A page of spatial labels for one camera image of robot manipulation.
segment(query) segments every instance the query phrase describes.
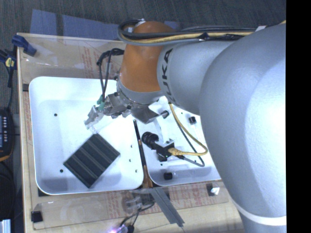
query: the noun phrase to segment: black ribbed object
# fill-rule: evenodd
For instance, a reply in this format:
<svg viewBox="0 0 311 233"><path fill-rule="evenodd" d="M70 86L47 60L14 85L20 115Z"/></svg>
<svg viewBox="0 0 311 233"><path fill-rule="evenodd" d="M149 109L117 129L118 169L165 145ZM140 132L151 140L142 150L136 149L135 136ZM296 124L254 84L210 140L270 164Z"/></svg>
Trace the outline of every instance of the black ribbed object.
<svg viewBox="0 0 311 233"><path fill-rule="evenodd" d="M64 162L64 166L90 188L119 155L105 139L94 134Z"/></svg>

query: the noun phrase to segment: clamp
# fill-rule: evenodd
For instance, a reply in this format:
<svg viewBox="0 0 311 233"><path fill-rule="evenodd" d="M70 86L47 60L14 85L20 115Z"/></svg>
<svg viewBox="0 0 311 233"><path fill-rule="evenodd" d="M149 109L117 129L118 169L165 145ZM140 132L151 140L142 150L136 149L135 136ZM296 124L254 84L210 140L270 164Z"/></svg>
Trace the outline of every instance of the clamp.
<svg viewBox="0 0 311 233"><path fill-rule="evenodd" d="M17 47L24 48L24 53L30 56L34 56L37 51L23 36L17 34L13 36L12 43L14 45L12 51L7 49L4 51L0 50L0 62L3 62L6 68L9 68L9 88L12 87L13 72L14 70L17 70Z"/></svg>

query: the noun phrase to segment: duct tape strip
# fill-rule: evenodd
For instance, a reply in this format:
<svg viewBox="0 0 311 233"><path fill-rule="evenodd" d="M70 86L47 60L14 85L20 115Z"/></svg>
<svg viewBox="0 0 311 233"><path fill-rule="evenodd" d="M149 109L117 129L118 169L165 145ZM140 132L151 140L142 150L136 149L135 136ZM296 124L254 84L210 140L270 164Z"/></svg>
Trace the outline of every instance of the duct tape strip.
<svg viewBox="0 0 311 233"><path fill-rule="evenodd" d="M265 216L258 216L251 214L250 212L244 210L240 207L232 198L233 204L237 207L238 211L247 217L249 220L252 220L255 223L268 225L268 226L284 226L287 225L286 216L279 216L279 217L265 217Z"/></svg>

